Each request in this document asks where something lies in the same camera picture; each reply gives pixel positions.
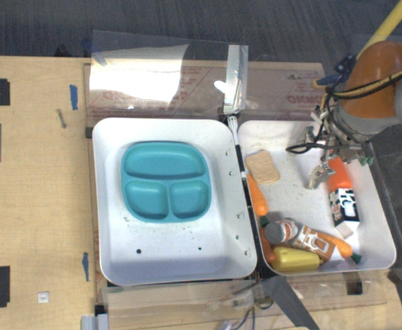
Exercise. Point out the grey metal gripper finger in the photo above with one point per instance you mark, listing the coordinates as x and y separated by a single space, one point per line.
319 175

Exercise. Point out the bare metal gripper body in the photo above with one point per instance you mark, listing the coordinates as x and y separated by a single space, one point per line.
346 142

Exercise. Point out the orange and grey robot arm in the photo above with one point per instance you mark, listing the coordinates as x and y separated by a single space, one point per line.
376 81

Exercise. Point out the orange bottle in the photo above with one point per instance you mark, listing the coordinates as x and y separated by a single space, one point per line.
339 177

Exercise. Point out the white plastic tray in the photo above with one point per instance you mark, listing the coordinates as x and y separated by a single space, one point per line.
173 253
301 198

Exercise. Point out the black and white milk carton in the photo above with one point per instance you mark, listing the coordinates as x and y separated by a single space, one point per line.
345 206

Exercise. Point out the tan bread slice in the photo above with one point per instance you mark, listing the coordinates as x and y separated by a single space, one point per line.
262 167

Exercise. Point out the orange carrot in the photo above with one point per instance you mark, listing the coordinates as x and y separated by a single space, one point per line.
267 247
340 244
257 198

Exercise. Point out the orange and white can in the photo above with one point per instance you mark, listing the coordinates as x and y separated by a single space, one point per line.
283 231

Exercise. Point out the orange and white carton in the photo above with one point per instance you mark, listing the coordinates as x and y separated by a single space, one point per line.
312 242

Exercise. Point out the yellow bottle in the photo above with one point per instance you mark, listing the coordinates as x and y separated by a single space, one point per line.
295 260

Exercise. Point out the teal divided plate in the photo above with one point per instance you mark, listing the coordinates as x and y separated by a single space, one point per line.
166 181

